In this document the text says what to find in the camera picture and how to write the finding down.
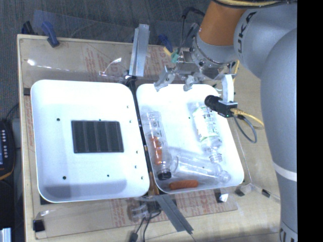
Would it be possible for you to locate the clear plastic bottle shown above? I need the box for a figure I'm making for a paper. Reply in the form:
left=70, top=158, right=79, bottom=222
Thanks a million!
left=173, top=152, right=232, bottom=187

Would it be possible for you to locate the black cylinder on white bracket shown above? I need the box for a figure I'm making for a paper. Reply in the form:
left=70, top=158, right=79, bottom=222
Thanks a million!
left=204, top=74, right=239, bottom=118

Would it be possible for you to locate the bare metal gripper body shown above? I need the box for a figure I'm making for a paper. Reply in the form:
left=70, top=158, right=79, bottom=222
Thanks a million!
left=175, top=50, right=229, bottom=82

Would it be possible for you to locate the dark striped rectangular pad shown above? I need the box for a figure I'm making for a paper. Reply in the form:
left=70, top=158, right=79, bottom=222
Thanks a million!
left=71, top=120, right=125, bottom=154

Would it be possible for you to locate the white plastic tray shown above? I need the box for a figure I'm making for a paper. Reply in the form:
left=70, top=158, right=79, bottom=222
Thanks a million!
left=135, top=83, right=245, bottom=195
left=30, top=79, right=151, bottom=203

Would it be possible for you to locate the clear bottle with orange label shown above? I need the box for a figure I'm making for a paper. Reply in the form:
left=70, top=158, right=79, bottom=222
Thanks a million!
left=141, top=110, right=174, bottom=182

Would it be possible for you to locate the brown cardboard board red print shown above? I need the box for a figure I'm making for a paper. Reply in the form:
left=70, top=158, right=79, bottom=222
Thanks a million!
left=19, top=37, right=239, bottom=239

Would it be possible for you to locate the black block with thin wires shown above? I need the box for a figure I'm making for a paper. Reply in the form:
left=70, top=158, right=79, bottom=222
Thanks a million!
left=123, top=71, right=139, bottom=86
left=144, top=201, right=163, bottom=214

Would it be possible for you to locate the orange sausage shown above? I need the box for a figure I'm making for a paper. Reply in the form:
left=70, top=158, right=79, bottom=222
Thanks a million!
left=168, top=179, right=200, bottom=191

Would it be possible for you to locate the clear bottle green white label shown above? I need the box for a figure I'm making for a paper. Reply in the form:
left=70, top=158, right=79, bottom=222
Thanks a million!
left=189, top=102, right=224, bottom=164

